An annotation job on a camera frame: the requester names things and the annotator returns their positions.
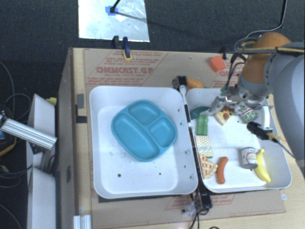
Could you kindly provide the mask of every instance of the banana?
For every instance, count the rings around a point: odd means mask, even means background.
[[[268,172],[265,170],[265,167],[263,165],[263,152],[265,150],[262,148],[257,154],[256,154],[256,160],[257,160],[257,168],[254,169],[255,173],[258,175],[260,179],[262,179],[265,182],[271,182],[271,178],[268,174]]]

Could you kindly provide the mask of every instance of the cardboard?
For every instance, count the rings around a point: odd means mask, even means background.
[[[59,111],[62,111],[60,149],[63,149],[60,153],[59,171],[61,176],[65,176],[67,166],[71,166],[74,186],[71,182],[66,184],[67,182],[61,178],[62,228],[72,228],[70,225],[73,221],[73,213],[74,215],[91,214],[93,229],[183,222],[193,219],[182,213],[182,209],[192,201],[189,195],[123,200],[105,200],[98,197],[92,184],[91,128],[81,120],[90,118],[88,96],[95,86],[104,84],[170,87],[176,76],[186,75],[202,81],[206,87],[222,87],[227,79],[229,59],[225,61],[226,69],[215,73],[209,66],[210,59],[219,55],[215,53],[132,51],[132,55],[134,60],[125,61],[122,50],[70,49],[69,51],[68,58],[71,60],[65,65],[59,98]],[[236,75],[240,71],[241,68],[236,69],[231,84],[237,82]],[[80,94],[84,101],[78,108],[77,96]],[[68,142],[64,140],[65,133],[68,134]],[[279,190],[213,195],[212,200],[213,208],[200,219],[285,212]]]

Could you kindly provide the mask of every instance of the tin can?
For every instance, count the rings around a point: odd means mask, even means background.
[[[256,149],[254,147],[245,147],[241,151],[243,167],[245,169],[254,169],[257,167]]]

